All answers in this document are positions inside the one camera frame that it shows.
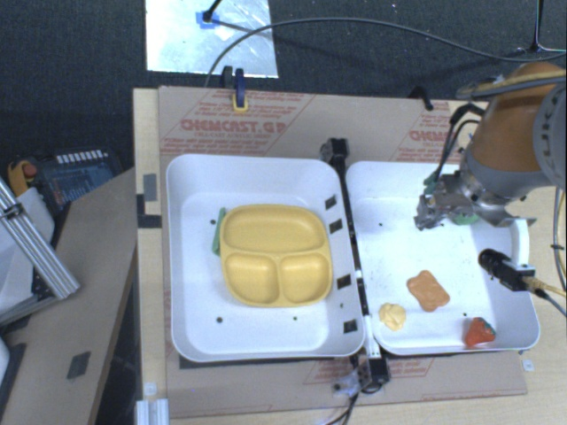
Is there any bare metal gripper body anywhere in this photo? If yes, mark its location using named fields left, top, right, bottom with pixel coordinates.
left=430, top=171, right=488, bottom=221

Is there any white plastic tray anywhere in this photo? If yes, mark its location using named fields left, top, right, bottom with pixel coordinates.
left=345, top=160, right=542, bottom=357
left=166, top=152, right=367, bottom=364

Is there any orange biscuit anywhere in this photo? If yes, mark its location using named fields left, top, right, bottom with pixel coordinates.
left=406, top=269, right=451, bottom=313

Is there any thin black and white rod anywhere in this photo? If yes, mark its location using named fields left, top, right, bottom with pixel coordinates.
left=332, top=155, right=381, bottom=359

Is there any pale yellow lumpy toy food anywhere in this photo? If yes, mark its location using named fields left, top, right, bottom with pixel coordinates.
left=377, top=302, right=408, bottom=332

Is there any red strawberry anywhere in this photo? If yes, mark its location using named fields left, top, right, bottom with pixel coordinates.
left=463, top=316, right=497, bottom=349

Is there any yellow divided plate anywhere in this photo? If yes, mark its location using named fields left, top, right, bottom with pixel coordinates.
left=219, top=204, right=334, bottom=308

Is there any brown cardboard board red print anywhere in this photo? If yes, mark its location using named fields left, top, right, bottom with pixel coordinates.
left=157, top=85, right=529, bottom=419

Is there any green pea pod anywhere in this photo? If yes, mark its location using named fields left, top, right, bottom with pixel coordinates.
left=210, top=206, right=228, bottom=257

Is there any black cylinder on white bracket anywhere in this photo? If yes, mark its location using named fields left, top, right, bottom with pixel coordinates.
left=478, top=217, right=537, bottom=292

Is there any black block with thin wires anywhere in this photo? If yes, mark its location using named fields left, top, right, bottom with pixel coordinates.
left=320, top=137, right=351, bottom=164
left=356, top=355, right=392, bottom=394

